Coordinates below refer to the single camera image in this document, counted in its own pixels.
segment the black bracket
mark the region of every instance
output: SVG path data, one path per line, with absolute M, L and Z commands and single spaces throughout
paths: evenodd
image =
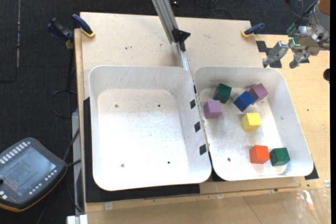
M 190 33 L 174 28 L 172 34 L 175 39 L 175 42 L 180 43 L 181 50 L 185 51 L 184 41 L 190 36 Z

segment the yellow clamp pad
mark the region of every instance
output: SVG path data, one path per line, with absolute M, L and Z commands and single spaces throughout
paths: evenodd
M 245 35 L 245 33 L 244 33 L 245 31 L 243 30 L 243 31 L 241 31 L 241 35 L 243 36 L 243 37 L 250 37 L 250 36 L 252 36 L 253 35 L 253 33 L 251 33 L 251 34 L 248 34 L 248 35 Z
M 92 30 L 92 33 L 89 34 L 88 32 L 84 31 L 83 29 L 82 29 L 82 33 L 84 35 L 86 35 L 87 37 L 89 37 L 89 38 L 93 38 L 95 36 L 95 34 L 96 34 L 96 32 L 94 30 Z

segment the wooden table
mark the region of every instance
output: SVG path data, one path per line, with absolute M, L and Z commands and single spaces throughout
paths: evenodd
M 96 31 L 96 36 L 90 39 L 82 35 L 80 30 L 75 30 L 81 163 L 84 171 L 83 100 L 89 97 L 90 70 L 98 65 L 180 64 L 176 47 L 169 44 L 157 16 L 102 13 L 81 13 L 80 16 Z M 267 47 L 273 47 L 278 40 L 288 41 L 287 36 L 274 35 L 243 38 L 240 32 L 251 27 L 249 21 L 180 17 L 176 20 L 181 30 L 191 33 L 185 42 L 191 74 L 202 66 L 262 67 L 262 57 L 266 54 L 259 53 L 256 40 L 265 41 Z M 213 182 L 209 179 L 200 184 L 199 195 L 122 200 L 108 204 L 85 203 L 84 210 L 88 214 L 89 223 L 155 223 L 158 219 L 161 223 L 171 223 L 174 217 L 167 210 L 185 217 L 183 223 L 194 223 L 198 218 L 190 217 L 189 214 L 198 210 L 208 216 L 209 222 L 217 223 L 215 219 L 218 217 L 228 216 L 219 198 L 234 199 L 267 194 L 274 190 L 286 192 L 325 188 L 331 179 L 330 84 L 322 75 L 330 67 L 329 52 L 322 51 L 318 56 L 310 57 L 311 63 L 301 64 L 295 69 L 289 68 L 291 60 L 292 53 L 288 52 L 281 60 L 282 68 L 279 71 L 288 84 L 319 178 L 305 180 L 304 177 L 285 177 L 238 182 Z M 245 211 L 246 205 L 241 200 L 233 203 L 237 206 L 237 212 Z

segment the bin with colored blocks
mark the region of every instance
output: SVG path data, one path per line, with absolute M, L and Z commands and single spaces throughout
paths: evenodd
M 246 113 L 241 120 L 244 131 L 255 131 L 261 126 L 259 113 Z
M 262 83 L 254 85 L 248 92 L 255 99 L 254 102 L 258 102 L 264 99 L 266 95 L 268 95 L 268 91 L 265 89 Z
M 248 91 L 245 91 L 234 101 L 234 104 L 243 112 L 254 100 L 253 96 Z
M 251 163 L 264 164 L 269 160 L 268 146 L 254 145 L 250 150 Z
M 213 99 L 225 104 L 230 98 L 231 90 L 232 88 L 230 86 L 220 83 L 215 90 Z
M 203 106 L 204 116 L 206 119 L 218 118 L 223 110 L 219 100 L 208 100 Z
M 285 165 L 290 161 L 288 150 L 286 147 L 273 148 L 269 153 L 272 166 Z

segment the yellow block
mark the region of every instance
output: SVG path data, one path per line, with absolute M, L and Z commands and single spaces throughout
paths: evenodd
M 246 113 L 241 120 L 244 131 L 255 131 L 261 126 L 259 113 Z

